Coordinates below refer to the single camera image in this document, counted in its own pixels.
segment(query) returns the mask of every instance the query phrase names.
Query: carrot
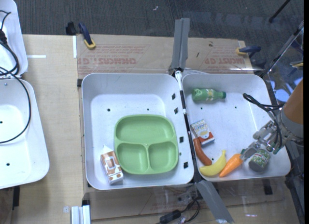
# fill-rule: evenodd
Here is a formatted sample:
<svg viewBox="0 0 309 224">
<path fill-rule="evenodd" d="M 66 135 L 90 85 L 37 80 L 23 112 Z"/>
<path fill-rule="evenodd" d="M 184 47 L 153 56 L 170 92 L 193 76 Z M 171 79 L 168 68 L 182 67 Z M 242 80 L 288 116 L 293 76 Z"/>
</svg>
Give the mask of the carrot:
<svg viewBox="0 0 309 224">
<path fill-rule="evenodd" d="M 212 164 L 212 160 L 210 160 L 207 155 L 205 155 L 204 151 L 202 150 L 202 145 L 201 142 L 199 141 L 198 138 L 193 139 L 194 142 L 194 149 L 197 154 L 197 157 L 200 159 L 200 161 L 206 165 L 210 166 Z"/>
<path fill-rule="evenodd" d="M 226 163 L 225 167 L 219 173 L 219 177 L 224 177 L 230 172 L 234 171 L 238 168 L 242 163 L 243 160 L 240 158 L 241 154 L 234 154 Z"/>
</svg>

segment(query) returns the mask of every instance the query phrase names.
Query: sausage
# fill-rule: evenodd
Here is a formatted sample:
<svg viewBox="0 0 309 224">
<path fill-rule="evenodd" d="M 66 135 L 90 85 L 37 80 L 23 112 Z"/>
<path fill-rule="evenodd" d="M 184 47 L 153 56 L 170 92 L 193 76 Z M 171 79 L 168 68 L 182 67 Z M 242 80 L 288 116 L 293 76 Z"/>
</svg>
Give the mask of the sausage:
<svg viewBox="0 0 309 224">
<path fill-rule="evenodd" d="M 201 142 L 198 138 L 193 139 L 195 153 L 199 160 L 206 166 L 210 166 L 212 164 L 212 160 L 210 160 L 207 155 L 205 155 L 204 151 L 202 150 Z"/>
</svg>

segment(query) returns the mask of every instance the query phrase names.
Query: green can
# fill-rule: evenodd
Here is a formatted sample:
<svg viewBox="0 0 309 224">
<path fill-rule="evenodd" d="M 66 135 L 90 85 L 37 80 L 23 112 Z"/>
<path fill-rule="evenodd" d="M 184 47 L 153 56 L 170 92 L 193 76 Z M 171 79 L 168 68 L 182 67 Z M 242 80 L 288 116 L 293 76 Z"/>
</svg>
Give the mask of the green can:
<svg viewBox="0 0 309 224">
<path fill-rule="evenodd" d="M 259 149 L 256 153 L 251 157 L 249 161 L 249 167 L 256 172 L 263 172 L 266 169 L 270 159 L 270 154 L 264 150 Z"/>
</svg>

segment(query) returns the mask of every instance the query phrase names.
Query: wooden table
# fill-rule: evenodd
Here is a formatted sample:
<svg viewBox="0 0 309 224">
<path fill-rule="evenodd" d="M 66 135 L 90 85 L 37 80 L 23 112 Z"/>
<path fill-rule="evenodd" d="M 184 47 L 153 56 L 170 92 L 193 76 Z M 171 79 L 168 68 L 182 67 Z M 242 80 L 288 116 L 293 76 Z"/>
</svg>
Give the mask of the wooden table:
<svg viewBox="0 0 309 224">
<path fill-rule="evenodd" d="M 19 207 L 12 213 L 12 224 L 69 224 L 70 207 L 81 206 L 84 196 L 77 60 L 73 37 L 23 35 L 28 71 L 23 78 L 34 88 L 50 169 L 40 181 L 20 186 Z M 297 223 L 289 190 L 281 182 L 280 201 L 244 204 L 228 208 L 236 223 Z M 161 215 L 95 220 L 93 223 L 157 223 Z M 217 223 L 209 209 L 195 221 Z"/>
</svg>

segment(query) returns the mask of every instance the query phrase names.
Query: robotic arm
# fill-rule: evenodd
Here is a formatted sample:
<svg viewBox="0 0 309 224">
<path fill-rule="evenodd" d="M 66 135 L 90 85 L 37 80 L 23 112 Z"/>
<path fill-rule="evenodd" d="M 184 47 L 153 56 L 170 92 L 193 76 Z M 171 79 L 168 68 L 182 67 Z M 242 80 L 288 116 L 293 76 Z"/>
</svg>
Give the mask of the robotic arm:
<svg viewBox="0 0 309 224">
<path fill-rule="evenodd" d="M 244 161 L 256 153 L 264 145 L 270 153 L 277 154 L 287 142 L 294 141 L 303 144 L 304 140 L 304 79 L 294 89 L 277 114 L 269 112 L 270 120 L 260 130 L 254 133 L 256 140 L 242 153 Z"/>
</svg>

